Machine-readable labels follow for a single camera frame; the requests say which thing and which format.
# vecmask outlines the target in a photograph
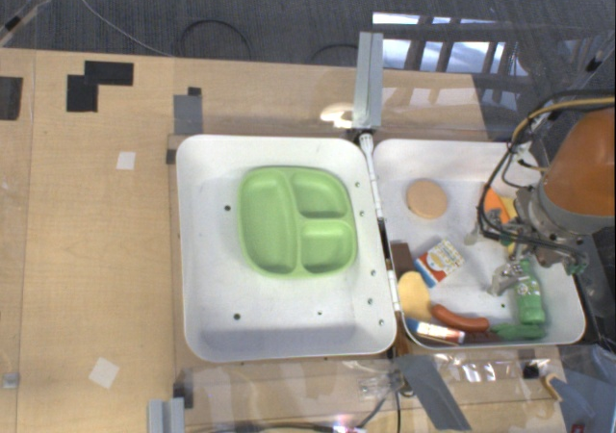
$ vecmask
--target green toy object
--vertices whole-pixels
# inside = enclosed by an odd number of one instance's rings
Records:
[[[305,167],[249,171],[239,190],[244,257],[273,276],[307,277],[349,267],[357,256],[347,189],[330,173]]]
[[[520,267],[526,275],[514,287],[518,305],[518,319],[522,325],[541,325],[546,322],[543,310],[541,287],[530,268],[530,260],[522,259]]]
[[[504,341],[522,341],[526,339],[541,339],[546,337],[546,331],[540,325],[501,323],[499,325],[494,325],[490,328],[490,331],[497,334]]]

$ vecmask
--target yellow cable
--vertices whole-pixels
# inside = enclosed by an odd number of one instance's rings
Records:
[[[540,166],[524,166],[527,167],[528,169],[532,169],[534,171],[541,171],[542,173],[545,173],[546,171],[548,171],[548,168],[546,167],[540,167]]]
[[[550,105],[546,108],[541,108],[536,112],[531,113],[524,120],[520,122],[520,124],[516,127],[511,135],[511,142],[515,143],[516,138],[520,135],[520,132],[524,130],[524,128],[528,125],[528,123],[535,118],[536,116],[548,114],[551,112],[555,112],[557,110],[563,110],[566,108],[575,108],[575,107],[590,107],[597,105],[610,105],[614,104],[614,96],[606,97],[606,98],[594,98],[594,99],[575,99],[573,101],[562,101],[561,103],[556,103],[555,105]]]

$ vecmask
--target toy sausage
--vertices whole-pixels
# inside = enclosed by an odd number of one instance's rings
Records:
[[[465,332],[485,332],[490,327],[490,322],[487,318],[466,318],[455,314],[448,310],[443,305],[434,305],[430,309],[433,317],[440,320],[442,323],[455,329],[464,330]]]

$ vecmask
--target orange toy piece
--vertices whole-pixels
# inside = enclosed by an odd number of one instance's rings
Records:
[[[500,209],[500,222],[502,224],[505,224],[510,219],[509,213],[507,212],[507,209],[502,203],[501,198],[492,189],[488,189],[485,195],[485,202],[483,203],[483,209],[485,210],[486,213],[490,211],[494,211],[495,209]]]

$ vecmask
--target white sticker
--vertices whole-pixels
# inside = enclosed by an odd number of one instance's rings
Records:
[[[120,152],[117,156],[115,169],[135,169],[136,152]]]
[[[96,365],[94,365],[94,368],[90,373],[89,379],[105,389],[111,389],[114,384],[114,380],[116,380],[118,371],[118,365],[114,365],[111,361],[107,361],[105,358],[98,358]]]
[[[397,90],[398,88],[383,88],[381,93],[381,103],[386,104]]]

